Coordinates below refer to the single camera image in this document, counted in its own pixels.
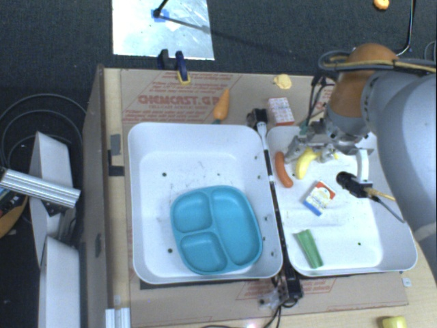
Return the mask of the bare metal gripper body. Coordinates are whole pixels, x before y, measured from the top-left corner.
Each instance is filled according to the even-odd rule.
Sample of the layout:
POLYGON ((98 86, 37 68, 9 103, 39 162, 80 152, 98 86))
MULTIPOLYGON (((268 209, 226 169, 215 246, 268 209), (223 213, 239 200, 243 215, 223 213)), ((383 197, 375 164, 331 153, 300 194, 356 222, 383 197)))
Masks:
POLYGON ((358 151, 358 143, 366 136, 368 128, 365 125, 352 125, 346 132, 330 119, 306 119, 296 136, 296 153, 303 153, 305 148, 311 148, 314 152, 327 149, 353 155, 358 151))

